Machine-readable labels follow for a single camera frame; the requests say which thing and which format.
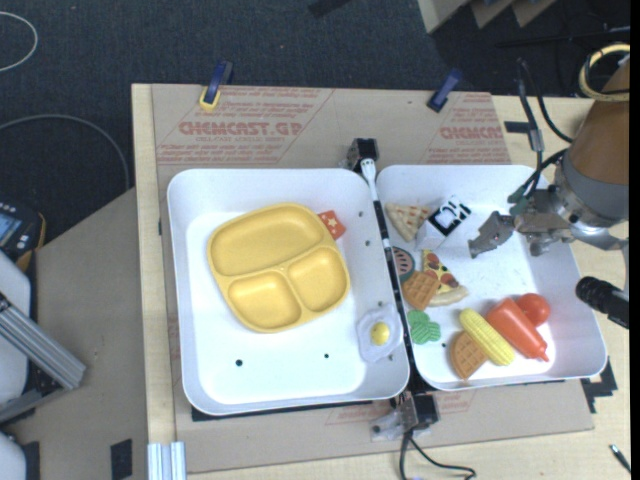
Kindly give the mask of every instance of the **yellow corn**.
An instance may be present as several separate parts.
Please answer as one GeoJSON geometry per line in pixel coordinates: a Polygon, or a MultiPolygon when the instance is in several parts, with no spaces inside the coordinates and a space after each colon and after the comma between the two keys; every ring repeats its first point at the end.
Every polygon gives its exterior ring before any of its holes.
{"type": "Polygon", "coordinates": [[[460,324],[493,363],[506,366],[515,359],[513,347],[480,313],[470,308],[463,309],[460,324]]]}

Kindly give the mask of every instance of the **black floor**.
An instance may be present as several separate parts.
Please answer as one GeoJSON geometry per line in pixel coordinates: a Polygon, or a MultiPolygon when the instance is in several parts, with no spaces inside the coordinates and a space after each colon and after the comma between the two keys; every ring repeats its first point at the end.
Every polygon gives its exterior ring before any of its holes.
{"type": "Polygon", "coordinates": [[[461,90],[514,94],[516,60],[545,95],[575,96],[588,52],[630,24],[631,0],[560,0],[528,26],[511,10],[482,30],[461,8],[426,33],[417,0],[0,0],[0,194],[43,213],[48,239],[125,189],[112,138],[133,173],[132,83],[206,84],[234,63],[236,85],[436,89],[452,68],[461,90]],[[564,37],[526,47],[505,41],[564,37]],[[3,128],[19,118],[37,119],[3,128]]]}

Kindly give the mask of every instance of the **blue clamp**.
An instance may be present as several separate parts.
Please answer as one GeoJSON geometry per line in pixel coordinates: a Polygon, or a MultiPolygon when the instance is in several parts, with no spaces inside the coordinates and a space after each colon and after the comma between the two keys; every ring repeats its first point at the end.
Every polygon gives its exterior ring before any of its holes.
{"type": "Polygon", "coordinates": [[[216,65],[216,68],[213,71],[213,76],[211,77],[211,82],[209,82],[209,87],[206,87],[202,94],[200,95],[200,107],[207,112],[213,111],[218,105],[218,101],[220,101],[220,91],[219,88],[221,85],[226,84],[231,80],[231,76],[233,74],[233,63],[227,62],[226,60],[221,60],[216,65]]]}
{"type": "Polygon", "coordinates": [[[447,96],[453,91],[455,86],[458,85],[461,78],[462,72],[455,68],[452,69],[449,75],[447,75],[447,79],[444,81],[444,84],[442,84],[442,87],[427,101],[427,107],[436,112],[440,112],[447,102],[447,96]]]}

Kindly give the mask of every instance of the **red tomato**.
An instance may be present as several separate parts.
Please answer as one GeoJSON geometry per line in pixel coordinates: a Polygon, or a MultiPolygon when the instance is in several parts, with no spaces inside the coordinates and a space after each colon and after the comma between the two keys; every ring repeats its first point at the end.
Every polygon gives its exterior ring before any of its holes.
{"type": "Polygon", "coordinates": [[[537,293],[521,295],[516,300],[516,304],[536,327],[545,323],[549,318],[549,313],[551,313],[547,299],[537,293]]]}

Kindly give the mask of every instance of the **pizza slice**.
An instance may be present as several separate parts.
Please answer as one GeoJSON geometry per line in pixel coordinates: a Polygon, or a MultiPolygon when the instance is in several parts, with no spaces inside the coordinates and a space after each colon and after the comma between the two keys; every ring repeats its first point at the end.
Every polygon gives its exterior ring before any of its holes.
{"type": "Polygon", "coordinates": [[[422,271],[440,281],[436,294],[431,297],[429,306],[448,306],[469,295],[469,291],[462,286],[451,271],[440,261],[440,258],[430,249],[422,251],[422,271]]]}
{"type": "Polygon", "coordinates": [[[429,208],[426,206],[387,203],[384,207],[391,224],[407,242],[416,237],[418,229],[429,216],[429,208]]]}

